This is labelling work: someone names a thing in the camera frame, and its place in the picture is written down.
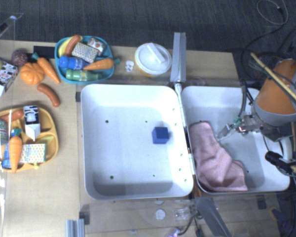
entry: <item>blue bowl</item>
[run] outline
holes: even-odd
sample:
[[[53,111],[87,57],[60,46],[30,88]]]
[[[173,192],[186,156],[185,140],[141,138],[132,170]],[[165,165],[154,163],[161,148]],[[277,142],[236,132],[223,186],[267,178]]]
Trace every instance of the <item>blue bowl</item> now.
[[[104,39],[99,38],[99,37],[96,37],[96,36],[82,36],[82,37],[83,37],[83,39],[82,39],[81,42],[84,43],[84,44],[87,44],[90,38],[96,38],[99,41],[101,41],[101,42],[103,42],[104,44],[107,45],[107,48],[106,48],[105,52],[102,54],[102,56],[97,57],[95,61],[102,60],[104,58],[111,58],[111,59],[113,59],[112,51],[111,51],[109,45],[107,44],[107,42]],[[105,81],[105,80],[109,79],[113,75],[114,69],[115,69],[115,66],[114,65],[110,69],[97,70],[97,73],[101,73],[102,74],[102,78],[100,80],[93,80],[93,81],[73,81],[73,80],[67,79],[66,78],[66,70],[67,69],[66,68],[60,68],[59,67],[58,48],[68,38],[70,38],[70,37],[66,37],[66,38],[61,39],[60,41],[57,42],[57,44],[55,46],[56,68],[57,68],[58,74],[59,74],[59,76],[60,76],[60,78],[62,80],[64,80],[65,82],[71,83],[71,84],[91,84],[91,83],[98,83],[98,82],[101,82],[101,81]]]

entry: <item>toy pumpkin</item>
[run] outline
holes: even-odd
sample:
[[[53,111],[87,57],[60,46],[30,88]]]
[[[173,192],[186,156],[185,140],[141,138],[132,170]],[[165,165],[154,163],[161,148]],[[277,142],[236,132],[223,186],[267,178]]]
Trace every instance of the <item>toy pumpkin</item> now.
[[[43,81],[44,70],[37,63],[27,62],[20,71],[21,79],[27,84],[36,85]]]

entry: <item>orange toy carrot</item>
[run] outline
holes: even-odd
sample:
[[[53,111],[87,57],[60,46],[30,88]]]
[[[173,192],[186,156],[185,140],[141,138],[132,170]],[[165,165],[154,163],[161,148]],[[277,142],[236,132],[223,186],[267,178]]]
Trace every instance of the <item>orange toy carrot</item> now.
[[[101,70],[101,69],[110,69],[113,67],[114,61],[111,58],[105,58],[96,62],[91,63],[90,65],[85,66],[84,70]]]
[[[9,141],[9,154],[12,173],[15,174],[21,159],[23,141],[19,136],[14,136]]]
[[[47,61],[44,57],[39,57],[37,53],[33,53],[32,58],[37,60],[37,63],[44,70],[45,74],[52,78],[56,83],[60,83],[57,73],[49,61]]]

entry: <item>green toy bottle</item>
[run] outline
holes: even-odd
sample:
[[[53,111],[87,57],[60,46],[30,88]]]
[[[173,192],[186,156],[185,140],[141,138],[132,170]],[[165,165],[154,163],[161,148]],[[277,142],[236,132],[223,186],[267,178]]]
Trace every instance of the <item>green toy bottle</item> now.
[[[74,81],[95,81],[102,78],[101,73],[93,73],[86,70],[66,70],[66,78]]]

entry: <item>wooden countertop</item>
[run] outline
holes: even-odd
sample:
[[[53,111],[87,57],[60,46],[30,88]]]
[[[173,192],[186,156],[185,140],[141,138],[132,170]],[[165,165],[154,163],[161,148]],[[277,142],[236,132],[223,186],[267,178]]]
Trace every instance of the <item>wooden countertop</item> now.
[[[0,58],[9,61],[12,52],[17,49],[31,53],[34,45],[55,46],[55,43],[0,40]],[[125,71],[125,62],[134,60],[135,47],[112,46],[111,49],[114,57],[119,57],[121,63],[115,67],[114,75],[107,83],[167,82],[170,73],[161,78],[149,79],[142,76],[136,68],[130,73]],[[186,67],[188,80],[198,81],[201,78],[207,85],[239,85],[230,53],[188,51]],[[81,87],[65,82],[57,85],[48,77],[44,83],[57,93],[61,101],[60,107],[52,107],[45,95],[38,92],[35,86],[26,85],[19,76],[0,98],[0,111],[30,104],[45,108],[54,119],[59,137],[58,154],[50,163],[38,170],[20,171],[16,174],[0,172],[0,236],[65,236],[66,220],[77,220],[79,212],[86,207],[93,215],[90,219],[93,224],[86,226],[90,233],[88,236],[128,236],[127,231],[131,229],[142,229],[143,233],[150,233],[150,236],[160,236],[160,233],[163,236],[167,232],[164,228],[184,226],[186,222],[175,221],[173,211],[182,207],[186,201],[101,202],[86,195],[81,168],[83,155],[80,107],[75,101],[75,94]],[[156,208],[166,211],[168,217],[165,221],[156,220]],[[269,220],[265,215],[259,217],[264,221]],[[270,226],[273,231],[277,230],[276,223],[266,225],[268,228]],[[111,231],[116,231],[116,235],[105,234]]]

